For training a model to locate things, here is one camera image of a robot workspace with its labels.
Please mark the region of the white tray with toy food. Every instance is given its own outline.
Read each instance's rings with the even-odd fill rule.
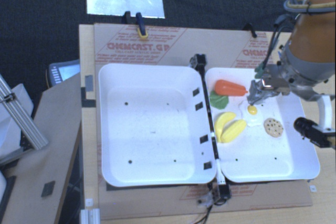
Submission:
[[[217,80],[248,89],[253,77],[252,69],[213,68],[205,81],[210,94]],[[208,183],[216,176],[217,149],[223,174],[234,182],[312,179],[319,173],[313,145],[293,128],[304,116],[295,95],[269,98],[255,115],[247,112],[247,94],[228,97],[224,109],[211,107],[213,122],[231,113],[223,133],[230,125],[242,129],[227,143],[219,137],[216,148],[204,83],[193,68],[111,63],[100,69],[98,83],[102,172],[111,185]],[[271,133],[279,137],[265,131],[268,118],[283,126],[281,135]]]

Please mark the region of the green vegetable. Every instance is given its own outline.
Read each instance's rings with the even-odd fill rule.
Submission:
[[[210,93],[210,105],[217,109],[225,109],[229,104],[229,97],[226,95],[218,95],[215,91]]]

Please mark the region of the toy banana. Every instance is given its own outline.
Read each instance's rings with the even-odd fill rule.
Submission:
[[[246,127],[246,121],[245,120],[238,120],[235,121],[231,126],[225,130],[220,139],[223,143],[231,142],[233,139],[235,139]]]
[[[233,112],[225,112],[223,114],[221,114],[217,120],[215,121],[215,134],[217,137],[217,141],[218,142],[222,142],[221,141],[221,135],[223,133],[223,129],[226,123],[228,123],[229,121],[233,120],[236,117],[236,114]]]

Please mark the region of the toy carrot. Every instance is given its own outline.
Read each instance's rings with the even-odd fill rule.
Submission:
[[[218,95],[244,96],[248,91],[242,85],[220,79],[215,84],[215,92]]]

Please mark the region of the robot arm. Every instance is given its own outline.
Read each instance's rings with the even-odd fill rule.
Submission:
[[[317,101],[319,124],[311,121],[303,124],[298,120],[296,130],[320,147],[335,147],[335,131],[331,129],[329,117],[332,114],[329,103],[335,95],[318,94],[313,89],[335,74],[335,0],[287,0],[284,7],[289,12],[299,13],[295,27],[282,48],[280,61],[268,65],[268,57],[277,42],[275,33],[291,16],[278,18],[268,56],[256,69],[256,79],[260,80],[251,82],[247,100],[251,105],[260,104],[268,97],[293,92],[306,101]]]

